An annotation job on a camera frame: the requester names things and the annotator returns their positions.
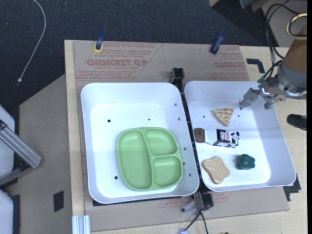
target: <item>metal bracket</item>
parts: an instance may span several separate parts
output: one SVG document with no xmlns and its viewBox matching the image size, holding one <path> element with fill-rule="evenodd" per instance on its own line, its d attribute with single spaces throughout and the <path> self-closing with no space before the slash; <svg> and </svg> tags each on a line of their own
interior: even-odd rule
<svg viewBox="0 0 312 234">
<path fill-rule="evenodd" d="M 73 234 L 91 234 L 91 221 L 90 216 L 72 217 L 72 230 Z"/>
<path fill-rule="evenodd" d="M 9 174 L 0 177 L 0 186 L 39 166 L 41 157 L 27 146 L 2 120 L 0 120 L 0 140 L 29 166 L 26 169 L 16 168 Z"/>
</svg>

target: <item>toy pizza slice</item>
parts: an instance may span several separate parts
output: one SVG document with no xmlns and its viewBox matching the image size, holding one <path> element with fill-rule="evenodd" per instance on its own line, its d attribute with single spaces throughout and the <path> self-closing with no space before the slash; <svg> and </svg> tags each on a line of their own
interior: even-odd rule
<svg viewBox="0 0 312 234">
<path fill-rule="evenodd" d="M 233 112 L 234 112 L 233 107 L 213 110 L 215 117 L 225 126 L 228 126 L 230 124 Z"/>
</svg>

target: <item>green divided plate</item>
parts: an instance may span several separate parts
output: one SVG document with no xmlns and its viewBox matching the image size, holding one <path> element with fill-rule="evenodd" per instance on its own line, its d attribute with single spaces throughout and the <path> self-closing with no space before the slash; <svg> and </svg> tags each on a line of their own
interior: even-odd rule
<svg viewBox="0 0 312 234">
<path fill-rule="evenodd" d="M 178 184 L 183 162 L 175 136 L 158 127 L 133 128 L 117 139 L 118 164 L 123 181 L 136 191 Z"/>
</svg>

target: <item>wooden edge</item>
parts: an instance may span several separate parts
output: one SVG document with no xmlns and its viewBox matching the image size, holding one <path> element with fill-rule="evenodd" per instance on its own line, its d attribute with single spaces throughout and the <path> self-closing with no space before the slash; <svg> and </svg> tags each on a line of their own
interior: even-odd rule
<svg viewBox="0 0 312 234">
<path fill-rule="evenodd" d="M 73 216 L 85 215 L 73 40 L 65 40 L 65 73 Z"/>
</svg>

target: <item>white cable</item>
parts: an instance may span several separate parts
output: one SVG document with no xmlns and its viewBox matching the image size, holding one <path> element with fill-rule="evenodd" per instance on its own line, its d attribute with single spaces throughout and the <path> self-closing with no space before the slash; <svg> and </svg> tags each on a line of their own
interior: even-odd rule
<svg viewBox="0 0 312 234">
<path fill-rule="evenodd" d="M 41 37 L 39 38 L 39 41 L 37 42 L 37 44 L 36 44 L 36 46 L 35 46 L 35 49 L 34 49 L 33 53 L 32 53 L 31 56 L 30 56 L 29 61 L 27 62 L 27 64 L 26 64 L 26 66 L 25 66 L 25 68 L 24 68 L 24 70 L 23 70 L 23 72 L 22 72 L 20 78 L 18 79 L 17 87 L 18 87 L 18 86 L 20 85 L 20 83 L 22 82 L 22 78 L 23 78 L 23 76 L 24 76 L 24 73 L 26 72 L 26 69 L 28 68 L 28 65 L 30 64 L 31 60 L 32 60 L 33 57 L 34 57 L 34 54 L 35 54 L 35 52 L 36 52 L 36 50 L 37 50 L 37 48 L 38 48 L 38 46 L 39 46 L 39 44 L 40 44 L 40 42 L 41 42 L 41 40 L 42 40 L 42 37 L 43 37 L 43 35 L 44 35 L 44 33 L 45 33 L 45 28 L 46 28 L 46 18 L 45 18 L 45 13 L 44 13 L 44 10 L 43 10 L 42 6 L 41 6 L 40 3 L 38 3 L 36 0 L 32 0 L 32 1 L 34 1 L 34 2 L 39 6 L 40 10 L 42 11 L 43 19 L 44 19 L 44 28 L 43 28 Z"/>
</svg>

